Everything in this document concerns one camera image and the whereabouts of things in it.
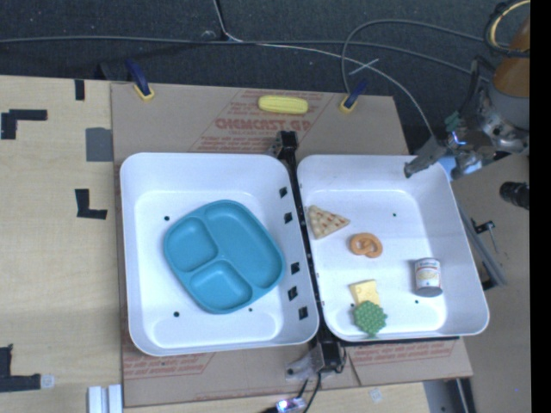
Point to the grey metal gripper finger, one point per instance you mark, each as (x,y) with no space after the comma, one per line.
(424,158)
(466,165)

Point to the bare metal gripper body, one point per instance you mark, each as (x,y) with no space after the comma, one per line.
(495,132)

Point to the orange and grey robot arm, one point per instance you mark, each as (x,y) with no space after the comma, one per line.
(513,75)

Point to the white plastic tray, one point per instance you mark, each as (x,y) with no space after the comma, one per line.
(206,174)
(387,179)

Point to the orange toy pretzel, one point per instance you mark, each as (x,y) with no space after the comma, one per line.
(360,245)

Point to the small white can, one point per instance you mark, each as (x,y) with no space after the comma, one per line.
(428,276)

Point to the toy pizza slice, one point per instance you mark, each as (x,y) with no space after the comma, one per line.
(323,223)

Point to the thin black rod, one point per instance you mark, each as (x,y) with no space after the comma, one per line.
(304,222)

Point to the yellow toy cheese wedge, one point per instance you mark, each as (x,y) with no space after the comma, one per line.
(365,291)

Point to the yellow toy corn cob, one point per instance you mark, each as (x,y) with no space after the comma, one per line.
(283,104)

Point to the green toy grapes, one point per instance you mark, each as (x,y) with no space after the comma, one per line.
(369,317)

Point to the blue divided plate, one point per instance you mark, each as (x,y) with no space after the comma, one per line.
(224,256)

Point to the brown cardboard board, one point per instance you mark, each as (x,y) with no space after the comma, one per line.
(181,123)

